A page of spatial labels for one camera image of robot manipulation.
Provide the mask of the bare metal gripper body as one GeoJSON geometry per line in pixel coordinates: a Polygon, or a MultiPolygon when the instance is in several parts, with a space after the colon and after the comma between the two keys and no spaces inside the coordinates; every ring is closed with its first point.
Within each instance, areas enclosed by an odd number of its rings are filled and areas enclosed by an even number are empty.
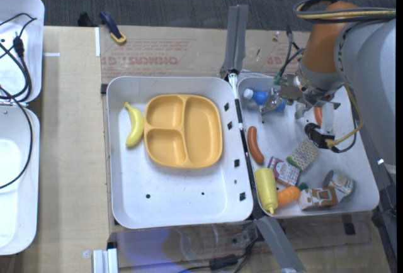
{"type": "Polygon", "coordinates": [[[286,101],[305,104],[309,108],[318,102],[317,89],[305,76],[286,74],[280,81],[280,97],[286,101]]]}

